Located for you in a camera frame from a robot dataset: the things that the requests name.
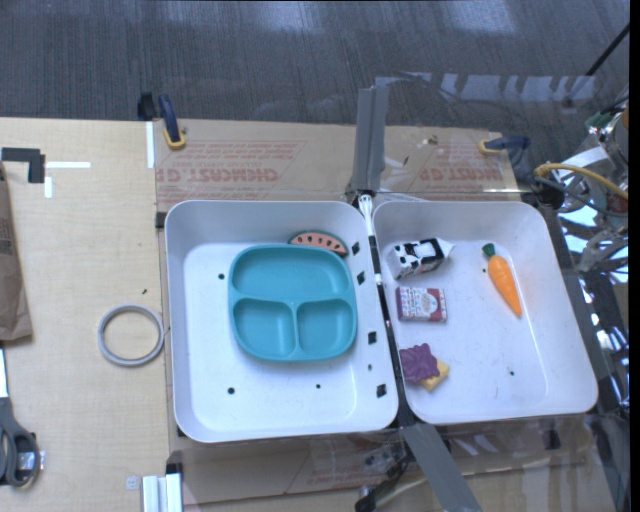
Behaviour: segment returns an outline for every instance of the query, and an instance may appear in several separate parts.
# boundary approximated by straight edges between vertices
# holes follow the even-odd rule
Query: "yellow cable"
[[[601,176],[600,174],[595,173],[589,169],[585,169],[584,167],[578,167],[577,165],[569,165],[569,164],[542,164],[536,167],[536,170],[533,172],[536,176],[539,176],[541,178],[546,178],[549,176],[549,173],[553,169],[563,169],[565,171],[572,171],[578,174],[583,174],[588,178],[594,179],[601,185],[604,185],[609,190],[611,190],[614,194],[619,195],[620,197],[622,197],[623,199],[626,199],[627,201],[629,200],[629,194],[627,193],[626,190],[622,190],[618,185],[609,181],[604,176]]]

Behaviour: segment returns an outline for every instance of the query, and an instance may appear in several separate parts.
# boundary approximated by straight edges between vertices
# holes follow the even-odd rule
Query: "tape roll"
[[[116,316],[121,313],[140,313],[141,315],[146,316],[149,320],[151,320],[156,329],[158,331],[158,339],[156,341],[155,346],[151,349],[151,352],[148,354],[138,357],[135,359],[127,359],[124,357],[120,357],[111,350],[107,348],[107,345],[104,341],[104,333],[107,328],[107,324]],[[153,358],[155,358],[164,345],[164,327],[162,324],[162,319],[160,316],[149,307],[144,306],[142,304],[121,304],[116,306],[105,313],[105,315],[100,320],[100,324],[98,325],[98,348],[100,348],[100,352],[102,355],[110,362],[117,364],[119,366],[140,366],[145,363],[148,363]]]

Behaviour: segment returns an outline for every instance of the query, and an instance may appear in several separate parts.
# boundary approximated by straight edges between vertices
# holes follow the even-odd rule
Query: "teal plate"
[[[355,290],[344,260],[327,249],[256,245],[229,271],[238,344],[270,361],[317,361],[345,352],[356,335]]]

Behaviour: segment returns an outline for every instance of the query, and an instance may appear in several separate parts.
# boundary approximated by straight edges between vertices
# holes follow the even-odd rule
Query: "purple toy food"
[[[427,391],[431,391],[449,374],[449,365],[431,354],[428,343],[400,349],[400,363],[405,380],[416,382]]]

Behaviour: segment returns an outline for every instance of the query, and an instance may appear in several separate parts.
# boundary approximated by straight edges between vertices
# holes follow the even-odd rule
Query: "metal bar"
[[[358,92],[356,144],[348,192],[380,189],[384,171],[384,128],[389,88],[373,86]]]
[[[400,430],[440,505],[447,512],[482,509],[433,425],[416,423]]]
[[[611,44],[607,47],[598,60],[596,60],[593,65],[589,68],[589,71],[585,73],[587,76],[592,76],[596,71],[604,64],[604,61],[607,60],[609,55],[616,49],[616,47],[620,44],[620,42],[625,38],[625,36],[629,33],[631,28],[631,22],[627,23],[626,26],[622,29],[622,31],[616,36],[616,38],[611,42]]]

